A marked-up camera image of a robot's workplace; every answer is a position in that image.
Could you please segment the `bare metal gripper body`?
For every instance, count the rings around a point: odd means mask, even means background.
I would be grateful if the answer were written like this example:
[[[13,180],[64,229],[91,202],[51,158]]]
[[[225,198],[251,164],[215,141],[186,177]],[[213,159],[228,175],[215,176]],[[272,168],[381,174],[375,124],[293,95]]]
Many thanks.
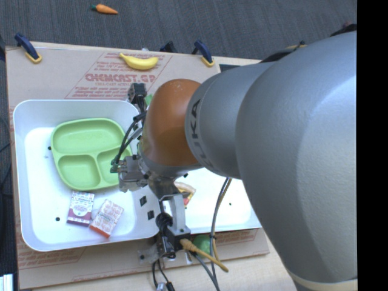
[[[126,156],[118,164],[121,192],[135,192],[149,186],[157,198],[165,198],[179,193],[174,183],[177,177],[176,167],[164,166],[140,155]]]

